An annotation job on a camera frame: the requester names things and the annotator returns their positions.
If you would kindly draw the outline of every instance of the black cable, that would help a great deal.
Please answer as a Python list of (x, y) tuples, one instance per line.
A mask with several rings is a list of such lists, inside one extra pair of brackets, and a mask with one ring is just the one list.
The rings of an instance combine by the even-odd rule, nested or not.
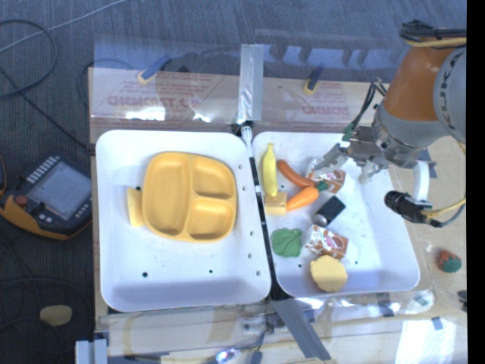
[[(7, 73), (5, 73), (5, 71), (0, 67), (0, 73), (2, 73), (7, 79), (8, 81), (10, 82), (10, 84), (13, 86), (13, 87), (16, 87), (18, 88), (19, 86), (7, 75)], [(70, 134), (69, 132), (67, 132), (56, 120), (54, 120), (51, 116), (49, 116), (47, 113), (45, 113), (41, 108), (39, 108), (39, 106), (34, 102), (32, 101), (31, 99), (29, 99), (25, 93), (23, 92), (23, 90), (21, 90), (19, 92), (19, 94), (23, 97), (23, 99), (25, 99), (25, 101), (27, 101), (36, 111), (38, 111), (42, 116), (44, 116), (45, 118), (47, 118), (47, 120), (49, 120), (51, 123), (53, 123), (62, 133), (64, 133), (67, 137), (69, 137), (71, 140), (73, 140), (76, 144), (78, 144), (79, 146), (83, 147), (86, 151), (87, 151), (87, 145), (82, 143), (80, 140), (78, 140), (75, 136), (73, 136), (72, 134)]]
[(15, 86), (14, 90), (12, 90), (10, 92), (6, 92), (4, 94), (1, 94), (0, 99), (4, 99), (5, 97), (11, 96), (12, 94), (15, 94), (15, 93), (18, 93), (18, 92), (23, 92), (24, 90), (27, 90), (27, 89), (31, 88), (32, 86), (35, 86), (40, 81), (44, 80), (52, 72), (52, 70), (54, 69), (54, 66), (55, 66), (55, 62), (58, 59), (58, 50), (57, 50), (57, 46), (55, 44), (54, 38), (52, 37), (52, 35), (50, 34), (50, 32), (46, 28), (44, 28), (40, 24), (34, 23), (30, 20), (25, 20), (25, 19), (0, 20), (0, 26), (2, 24), (11, 24), (11, 23), (25, 23), (25, 24), (29, 24), (30, 26), (37, 27), (38, 29), (40, 29), (42, 31), (42, 33), (44, 33), (48, 37), (48, 40), (51, 43), (52, 62), (49, 65), (47, 71), (39, 79), (35, 80), (32, 83), (24, 85), (24, 86)]
[[(234, 346), (234, 347), (227, 347), (226, 349), (222, 350), (221, 352), (219, 352), (217, 355), (219, 355), (220, 353), (224, 352), (224, 351), (228, 351), (228, 350), (231, 350), (231, 349), (234, 349), (234, 350), (250, 350), (250, 349), (253, 349), (253, 348), (256, 348), (255, 349), (255, 352), (258, 352), (260, 349), (261, 349), (261, 346), (263, 344), (263, 341), (264, 341), (264, 336), (266, 334), (270, 334), (273, 332), (273, 328), (267, 328), (265, 331), (263, 331), (258, 339), (253, 342), (253, 343), (250, 343), (248, 345), (242, 345), (242, 346)], [(217, 355), (215, 356), (215, 358), (213, 360), (211, 360), (210, 362), (205, 362), (204, 364), (218, 364), (220, 361), (217, 360)]]
[[(88, 313), (88, 320), (89, 322), (86, 324), (86, 330), (81, 329), (80, 332), (80, 339), (89, 339), (92, 330), (94, 328), (94, 316), (92, 316), (92, 307), (90, 301), (86, 298), (86, 296), (78, 290), (75, 286), (72, 284), (66, 283), (64, 281), (54, 279), (54, 278), (39, 278), (39, 277), (33, 277), (30, 273), (30, 270), (28, 267), (23, 263), (23, 261), (20, 259), (20, 257), (16, 254), (14, 251), (13, 247), (11, 246), (10, 242), (7, 240), (5, 233), (3, 231), (0, 231), (0, 234), (3, 237), (3, 243), (0, 243), (0, 248), (3, 249), (14, 261), (15, 266), (17, 267), (19, 273), (20, 273), (20, 278), (14, 278), (14, 279), (9, 279), (9, 280), (3, 280), (0, 281), (0, 287), (6, 287), (6, 286), (14, 286), (18, 284), (30, 284), (33, 286), (33, 288), (36, 291), (36, 305), (37, 307), (40, 306), (41, 304), (41, 298), (40, 298), (40, 292), (39, 289), (42, 286), (42, 284), (50, 284), (58, 287), (63, 287), (63, 288), (68, 288), (72, 290), (75, 294), (77, 294), (78, 298), (80, 298), (83, 306), (86, 308), (86, 311)], [(26, 278), (22, 277), (22, 271), (23, 273), (27, 276)], [(20, 292), (21, 300), (17, 301), (18, 307), (14, 311), (13, 315), (7, 315), (8, 320), (5, 321), (3, 324), (0, 324), (0, 334), (7, 331), (7, 330), (12, 330), (17, 337), (20, 339), (21, 343), (27, 347), (28, 349), (31, 349), (37, 353), (41, 353), (44, 355), (55, 355), (59, 356), (59, 362), (62, 360), (62, 356), (68, 353), (71, 353), (74, 350), (74, 347), (69, 348), (69, 349), (64, 349), (64, 350), (59, 350), (58, 352), (49, 352), (47, 350), (39, 349), (38, 347), (33, 346), (27, 339), (22, 335), (22, 333), (16, 329), (16, 326), (18, 326), (21, 323), (25, 322), (35, 322), (37, 324), (41, 325), (47, 325), (50, 329), (54, 331), (56, 336), (61, 340), (61, 334), (58, 333), (58, 330), (55, 329), (54, 326), (50, 325), (49, 323), (44, 322), (40, 318), (35, 318), (35, 317), (26, 317), (26, 316), (21, 316), (21, 310), (22, 310), (22, 305), (23, 301), (26, 298), (26, 295), (24, 293), (24, 290), (21, 290)]]
[[(413, 20), (408, 23), (404, 23), (399, 31), (399, 36), (401, 38), (421, 43), (423, 37), (431, 37), (436, 38), (438, 40), (442, 40), (443, 38), (466, 38), (467, 30), (466, 28), (457, 28), (457, 29), (450, 29), (450, 28), (436, 28), (432, 27), (429, 24), (423, 23), (420, 20)], [(432, 49), (459, 49), (466, 47), (464, 45), (448, 45), (448, 46), (433, 46)]]
[(368, 110), (369, 105), (372, 103), (372, 99), (376, 94), (376, 90), (383, 96), (386, 95), (386, 88), (382, 85), (379, 78), (375, 78), (371, 84), (369, 85), (369, 89), (365, 96), (364, 103), (362, 104), (360, 112), (355, 116), (354, 120), (352, 120), (352, 125), (355, 127), (357, 126), (358, 122), (361, 120), (364, 113)]
[(460, 208), (458, 209), (458, 211), (456, 211), (456, 213), (451, 217), (449, 218), (448, 220), (444, 221), (444, 222), (440, 222), (438, 220), (431, 220), (430, 221), (430, 225), (432, 227), (435, 227), (435, 228), (442, 228), (442, 227), (445, 227), (446, 225), (449, 225), (451, 224), (452, 222), (454, 222), (454, 220), (456, 220), (460, 214), (463, 212), (463, 210), (465, 209), (465, 206), (467, 204), (464, 203), (462, 206), (460, 206)]
[(128, 64), (128, 63), (126, 63), (124, 61), (118, 61), (117, 59), (113, 59), (113, 58), (101, 58), (101, 59), (97, 59), (95, 61), (91, 61), (90, 63), (86, 64), (83, 67), (83, 69), (81, 70), (79, 76), (77, 77), (77, 81), (76, 81), (77, 93), (79, 94), (79, 97), (83, 100), (84, 105), (86, 106), (86, 109), (89, 109), (89, 100), (84, 95), (84, 90), (83, 90), (83, 75), (84, 75), (84, 73), (86, 73), (86, 71), (91, 66), (93, 66), (95, 63), (99, 63), (99, 62), (116, 62), (116, 63), (125, 65), (126, 67), (128, 67), (131, 70), (134, 69), (134, 67), (131, 66), (130, 64)]

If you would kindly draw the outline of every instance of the toy food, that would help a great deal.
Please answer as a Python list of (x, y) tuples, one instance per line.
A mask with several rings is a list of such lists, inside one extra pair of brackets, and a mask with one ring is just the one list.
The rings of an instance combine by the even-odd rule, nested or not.
[(302, 236), (303, 248), (317, 255), (328, 255), (341, 260), (343, 257), (355, 263), (358, 249), (347, 237), (324, 227), (311, 225)]
[(340, 189), (342, 189), (343, 184), (346, 180), (346, 173), (342, 169), (336, 169), (330, 173), (321, 173), (315, 171), (315, 166), (321, 161), (321, 159), (312, 159), (307, 166), (305, 176), (314, 182), (325, 182), (328, 185), (327, 191), (336, 194)]
[(331, 198), (315, 212), (312, 221), (316, 225), (326, 227), (340, 213), (342, 213), (345, 208), (346, 206), (342, 201), (336, 196), (331, 196)]
[(462, 260), (454, 253), (444, 250), (440, 253), (438, 266), (444, 272), (457, 272), (462, 267)]
[(324, 255), (310, 263), (311, 277), (318, 288), (327, 292), (339, 291), (347, 283), (345, 266), (332, 256)]
[(302, 232), (299, 229), (278, 229), (271, 234), (273, 252), (284, 257), (297, 257), (302, 250)]
[(287, 194), (280, 191), (276, 196), (266, 194), (264, 196), (264, 210), (267, 215), (285, 215), (286, 214)]
[(288, 199), (286, 202), (286, 211), (291, 212), (292, 210), (310, 205), (318, 199), (319, 193), (326, 188), (327, 185), (324, 182), (320, 182), (316, 187), (304, 187), (297, 194)]
[(292, 184), (300, 187), (307, 187), (307, 186), (317, 186), (317, 182), (314, 180), (302, 177), (296, 171), (294, 171), (288, 164), (287, 161), (284, 159), (280, 159), (277, 161), (278, 170), (280, 173), (284, 175), (284, 177), (289, 180)]
[(273, 143), (268, 143), (268, 149), (262, 159), (264, 191), (274, 197), (278, 193), (278, 181), (276, 177), (276, 157), (273, 152)]

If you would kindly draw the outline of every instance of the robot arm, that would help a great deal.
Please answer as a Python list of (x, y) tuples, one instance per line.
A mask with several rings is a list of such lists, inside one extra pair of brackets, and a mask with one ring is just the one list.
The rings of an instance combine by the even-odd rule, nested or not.
[[(412, 195), (389, 192), (384, 201), (394, 212), (416, 223), (442, 226), (426, 200), (429, 168), (418, 154), (440, 137), (451, 135), (466, 144), (466, 30), (437, 29), (420, 21), (404, 24), (401, 37), (411, 46), (396, 75), (384, 88), (371, 83), (361, 112), (343, 131), (346, 148), (335, 145), (315, 170), (330, 172), (348, 158), (361, 168), (363, 184), (390, 165), (413, 169)], [(371, 126), (359, 125), (374, 94), (383, 95)], [(460, 212), (465, 206), (465, 199)]]

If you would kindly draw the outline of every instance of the table surface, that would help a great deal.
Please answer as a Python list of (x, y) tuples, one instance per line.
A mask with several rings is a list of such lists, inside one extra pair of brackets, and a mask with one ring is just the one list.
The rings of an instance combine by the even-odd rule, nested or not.
[[(95, 87), (96, 75), (90, 72)], [(225, 77), (228, 82), (236, 77)], [(279, 80), (287, 92), (296, 91), (298, 80)], [(339, 106), (349, 118), (356, 114), (368, 88), (368, 83), (324, 83), (343, 96)], [(90, 104), (98, 104), (95, 97)], [(369, 122), (372, 115), (363, 122)], [(265, 128), (299, 129), (308, 125), (293, 112), (289, 121), (278, 120)], [(137, 121), (123, 120), (122, 128), (137, 129)], [(313, 124), (330, 132), (338, 123)], [(101, 134), (120, 127), (113, 118), (91, 117), (91, 144)], [(433, 207), (450, 205), (462, 198), (465, 190), (465, 156), (451, 137), (437, 140), (428, 147), (436, 177), (430, 180), (428, 199)], [(396, 190), (412, 190), (411, 170), (389, 169)], [(240, 354), (233, 362), (249, 362), (257, 349), (254, 342), (264, 332), (265, 317), (273, 309), (267, 303), (250, 306), (206, 306), (200, 308), (155, 310), (151, 312), (112, 312), (99, 289), (99, 217), (96, 163), (92, 157), (93, 243), (95, 256), (95, 316), (96, 330), (109, 331), (109, 356), (167, 353), (161, 362), (206, 362), (227, 347), (236, 347)], [(311, 323), (333, 362), (466, 362), (468, 358), (467, 313), (462, 308), (458, 292), (467, 290), (466, 210), (451, 225), (437, 229), (422, 224), (405, 223), (421, 279), (413, 290), (395, 293), (334, 296), (323, 301), (298, 299), (305, 311), (311, 309)], [(462, 267), (455, 273), (438, 268), (442, 250), (462, 258)], [(306, 359), (286, 327), (276, 328), (264, 336), (259, 347), (263, 362), (312, 362)]]

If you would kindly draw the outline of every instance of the yellow plate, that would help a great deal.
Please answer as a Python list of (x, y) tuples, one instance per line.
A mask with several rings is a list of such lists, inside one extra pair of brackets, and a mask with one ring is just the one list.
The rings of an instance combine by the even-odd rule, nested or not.
[(158, 154), (149, 163), (140, 193), (141, 199), (128, 190), (134, 226), (142, 219), (156, 234), (192, 242), (220, 240), (233, 229), (236, 181), (216, 159), (186, 152)]

